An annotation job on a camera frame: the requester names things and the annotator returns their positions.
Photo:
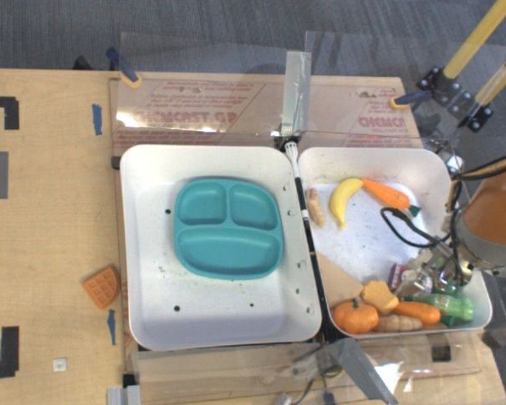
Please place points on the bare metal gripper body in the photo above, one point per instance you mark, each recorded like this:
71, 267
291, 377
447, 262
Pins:
440, 262

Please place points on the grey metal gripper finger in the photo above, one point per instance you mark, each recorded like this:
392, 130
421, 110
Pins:
408, 288
426, 283

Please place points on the red and white packet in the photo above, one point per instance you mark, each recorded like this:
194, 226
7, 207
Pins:
398, 274

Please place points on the orange carrot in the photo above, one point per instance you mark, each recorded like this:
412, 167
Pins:
385, 194
417, 312

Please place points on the green bottle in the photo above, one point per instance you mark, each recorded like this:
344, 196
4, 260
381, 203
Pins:
451, 305

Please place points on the beige croissant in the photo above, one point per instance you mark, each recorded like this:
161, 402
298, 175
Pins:
398, 324

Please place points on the orange pumpkin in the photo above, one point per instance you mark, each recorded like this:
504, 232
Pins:
355, 318

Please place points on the white plastic tray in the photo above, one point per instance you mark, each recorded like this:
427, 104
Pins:
152, 268
362, 243

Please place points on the tan bread slice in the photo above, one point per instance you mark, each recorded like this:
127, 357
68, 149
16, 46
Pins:
337, 283

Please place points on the yellow banana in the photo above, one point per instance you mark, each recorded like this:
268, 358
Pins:
341, 196

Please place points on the thin black and white rod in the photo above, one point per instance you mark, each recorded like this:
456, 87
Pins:
307, 222

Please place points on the tan baguette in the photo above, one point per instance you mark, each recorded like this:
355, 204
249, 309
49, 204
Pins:
316, 207

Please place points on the teal divided plate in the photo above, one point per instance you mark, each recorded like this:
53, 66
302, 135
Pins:
227, 243

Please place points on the brown cardboard board red print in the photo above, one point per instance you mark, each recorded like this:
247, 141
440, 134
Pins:
194, 99

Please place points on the orange waffle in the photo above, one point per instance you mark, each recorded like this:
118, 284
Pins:
102, 287

